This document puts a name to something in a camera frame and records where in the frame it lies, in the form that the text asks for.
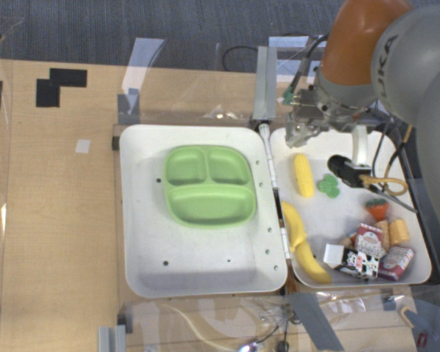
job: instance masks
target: green divided plate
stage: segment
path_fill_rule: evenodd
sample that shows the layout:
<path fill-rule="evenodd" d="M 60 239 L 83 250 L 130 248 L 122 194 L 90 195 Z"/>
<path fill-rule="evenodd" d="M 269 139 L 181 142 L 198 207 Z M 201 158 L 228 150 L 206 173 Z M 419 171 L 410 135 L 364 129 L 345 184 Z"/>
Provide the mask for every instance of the green divided plate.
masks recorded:
<path fill-rule="evenodd" d="M 169 213 L 191 227 L 243 224 L 256 213 L 256 191 L 246 158 L 225 146 L 181 146 L 164 162 Z"/>

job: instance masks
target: wooden table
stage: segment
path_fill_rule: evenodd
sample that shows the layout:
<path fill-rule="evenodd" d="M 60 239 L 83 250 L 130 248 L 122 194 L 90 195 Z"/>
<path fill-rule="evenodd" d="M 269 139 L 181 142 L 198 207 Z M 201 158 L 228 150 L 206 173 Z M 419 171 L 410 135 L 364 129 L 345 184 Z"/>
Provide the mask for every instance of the wooden table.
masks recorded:
<path fill-rule="evenodd" d="M 51 67 L 87 70 L 87 87 L 62 87 L 60 108 L 37 108 L 36 80 L 49 78 Z M 7 222 L 0 260 L 0 352 L 96 351 L 98 327 L 117 322 L 124 284 L 118 278 L 111 139 L 125 72 L 125 67 L 0 61 L 0 79 L 7 80 L 4 94 L 12 97 L 9 125 L 3 108 L 0 114 L 0 144 L 10 147 L 9 162 L 5 156 L 0 170 L 0 185 L 7 189 L 1 195 L 7 200 Z M 254 75 L 244 73 L 150 70 L 140 91 L 143 119 L 195 123 L 216 106 L 247 119 L 254 82 Z M 242 119 L 234 122 L 243 124 Z M 88 153 L 76 152 L 79 140 L 90 140 Z M 202 317 L 210 312 L 218 320 L 234 319 L 239 309 L 257 309 L 254 299 L 248 301 L 247 296 L 227 296 L 200 309 L 201 299 L 139 299 L 143 321 L 161 331 L 150 341 L 129 335 L 128 351 L 143 351 L 141 342 L 158 351 L 219 351 L 219 343 L 238 348 L 246 339 L 215 334 Z M 203 324 L 201 334 L 189 328 L 186 315 Z M 414 351 L 410 329 L 400 319 L 388 323 L 385 312 L 373 315 L 373 320 L 365 313 L 349 315 L 337 327 L 342 343 L 352 351 L 370 345 L 374 351 Z M 246 333 L 260 337 L 271 330 L 267 320 L 250 318 Z M 377 334 L 373 327 L 380 328 Z M 199 341 L 203 338 L 213 342 Z M 268 348 L 277 340 L 271 338 Z M 290 328 L 289 341 L 290 352 L 313 351 L 302 326 Z"/>

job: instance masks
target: gray carpet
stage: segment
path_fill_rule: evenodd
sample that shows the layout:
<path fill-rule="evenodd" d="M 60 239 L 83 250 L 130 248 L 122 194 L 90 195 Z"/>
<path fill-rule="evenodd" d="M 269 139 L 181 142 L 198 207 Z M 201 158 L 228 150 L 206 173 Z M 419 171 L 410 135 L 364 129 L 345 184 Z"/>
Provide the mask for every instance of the gray carpet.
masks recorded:
<path fill-rule="evenodd" d="M 326 33 L 343 1 L 0 0 L 0 20 L 23 18 L 15 42 L 4 43 L 1 55 L 126 65 L 136 37 L 157 37 L 179 47 L 171 66 L 206 68 L 216 43 L 265 45 L 287 32 Z M 416 7 L 440 4 L 410 1 Z"/>

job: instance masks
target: black cable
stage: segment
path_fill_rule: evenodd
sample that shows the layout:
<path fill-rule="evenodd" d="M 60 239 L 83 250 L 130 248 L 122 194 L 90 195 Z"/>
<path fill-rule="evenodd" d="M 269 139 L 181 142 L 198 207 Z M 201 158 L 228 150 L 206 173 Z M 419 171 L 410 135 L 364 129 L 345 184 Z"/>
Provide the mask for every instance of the black cable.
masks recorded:
<path fill-rule="evenodd" d="M 322 37 L 318 38 L 317 40 L 315 40 L 315 42 L 312 44 L 311 48 L 308 50 L 307 55 L 306 55 L 306 56 L 304 57 L 304 59 L 302 60 L 302 63 L 301 63 L 301 64 L 304 64 L 305 62 L 308 62 L 309 58 L 311 57 L 311 55 L 312 55 L 313 51 L 316 49 L 316 47 L 317 47 L 320 43 L 322 43 L 322 42 L 328 40 L 328 37 L 329 37 L 329 34 L 326 34 L 326 35 L 323 35 Z M 294 92 L 294 91 L 295 91 L 296 85 L 297 85 L 298 82 L 300 81 L 300 77 L 301 77 L 301 69 L 302 69 L 302 66 L 300 66 L 300 67 L 298 68 L 297 72 L 295 73 L 295 76 L 293 77 L 292 82 L 290 83 L 290 89 L 291 89 L 291 92 Z"/>
<path fill-rule="evenodd" d="M 372 161 L 372 176 L 373 177 L 378 177 L 376 175 L 376 171 L 375 171 L 375 166 L 376 166 L 376 160 L 378 158 L 378 154 L 380 153 L 380 149 L 381 149 L 381 145 L 383 144 L 383 139 L 386 135 L 386 132 L 388 131 L 389 128 L 389 123 L 391 122 L 391 118 L 388 117 L 388 121 L 386 121 L 386 124 L 384 126 L 383 131 L 381 132 L 381 138 L 380 141 L 378 142 L 378 146 L 376 147 L 376 151 L 375 151 L 375 155 L 373 156 L 373 161 Z"/>
<path fill-rule="evenodd" d="M 388 162 L 389 168 L 391 168 L 391 166 L 395 162 L 396 158 L 399 156 L 399 154 L 401 154 L 401 151 L 403 151 L 403 148 L 404 148 L 405 145 L 406 144 L 404 142 L 401 142 L 397 146 L 397 149 L 393 152 L 393 155 L 391 155 L 391 158 L 389 159 L 389 162 Z"/>
<path fill-rule="evenodd" d="M 284 331 L 284 342 L 287 342 L 287 332 L 288 332 L 288 321 L 285 324 L 285 331 Z"/>
<path fill-rule="evenodd" d="M 227 72 L 231 72 L 230 69 L 228 69 L 228 67 L 225 64 L 225 58 L 227 57 L 228 53 L 234 50 L 238 50 L 238 49 L 247 49 L 247 50 L 252 50 L 252 51 L 256 51 L 257 52 L 257 48 L 255 47 L 251 47 L 249 45 L 234 45 L 233 47 L 228 48 L 223 55 L 221 56 L 221 65 L 223 66 L 223 68 L 227 71 Z"/>
<path fill-rule="evenodd" d="M 296 36 L 300 36 L 300 37 L 308 37 L 308 34 L 305 34 L 303 32 L 286 32 L 285 34 L 282 34 L 281 37 L 296 37 Z"/>
<path fill-rule="evenodd" d="M 320 43 L 322 43 L 322 42 L 326 42 L 326 41 L 328 40 L 328 38 L 329 38 L 329 34 L 326 34 L 326 35 L 323 35 L 321 38 L 317 39 L 317 40 L 313 43 L 313 45 L 311 46 L 311 48 L 309 49 L 308 54 L 307 54 L 307 58 L 310 58 L 311 55 L 312 55 L 312 53 L 313 53 L 313 51 L 316 49 L 316 47 L 317 47 Z"/>
<path fill-rule="evenodd" d="M 276 333 L 276 331 L 279 329 L 279 327 L 280 327 L 280 324 L 278 324 L 278 325 L 274 328 L 274 330 L 272 330 L 272 332 L 271 332 L 267 337 L 262 338 L 261 340 L 256 341 L 256 343 L 257 343 L 257 344 L 260 344 L 260 343 L 262 343 L 262 342 L 265 342 L 267 339 L 269 339 L 272 335 L 274 335 L 274 334 Z"/>
<path fill-rule="evenodd" d="M 153 66 L 153 63 L 155 62 L 156 57 L 160 54 L 161 49 L 165 46 L 165 44 L 166 44 L 166 40 L 164 40 L 162 42 L 162 44 L 160 44 L 160 46 L 156 49 L 156 51 L 152 55 L 152 58 L 148 62 L 147 68 L 151 68 Z"/>

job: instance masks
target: banana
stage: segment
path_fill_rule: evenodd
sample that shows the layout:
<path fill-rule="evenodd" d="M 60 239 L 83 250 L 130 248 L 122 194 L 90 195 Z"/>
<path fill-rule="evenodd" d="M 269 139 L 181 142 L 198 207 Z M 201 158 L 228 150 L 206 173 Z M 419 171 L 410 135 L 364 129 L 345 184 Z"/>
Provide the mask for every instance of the banana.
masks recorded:
<path fill-rule="evenodd" d="M 303 221 L 298 211 L 287 202 L 282 202 L 285 223 L 290 228 L 290 250 L 296 253 L 300 266 L 307 275 L 321 284 L 331 283 L 327 271 L 317 262 L 307 242 Z"/>
<path fill-rule="evenodd" d="M 307 241 L 298 245 L 295 251 L 301 267 L 311 279 L 323 285 L 331 283 L 331 276 L 320 266 L 315 257 L 313 257 L 313 253 Z"/>
<path fill-rule="evenodd" d="M 290 250 L 295 248 L 307 239 L 307 233 L 298 211 L 287 202 L 282 202 L 282 211 L 285 217 L 285 224 L 290 229 Z"/>

